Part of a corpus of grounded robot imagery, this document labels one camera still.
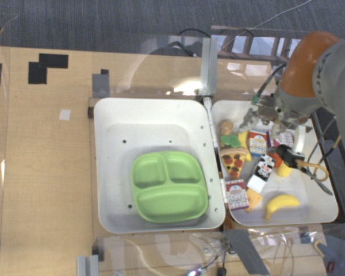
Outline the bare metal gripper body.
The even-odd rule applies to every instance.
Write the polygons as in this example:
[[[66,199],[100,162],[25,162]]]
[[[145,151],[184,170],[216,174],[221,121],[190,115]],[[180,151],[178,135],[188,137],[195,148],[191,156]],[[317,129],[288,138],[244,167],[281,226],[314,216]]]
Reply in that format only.
[[[263,124],[280,124],[279,113],[277,112],[280,105],[279,97],[274,94],[264,96],[258,101],[258,118]]]

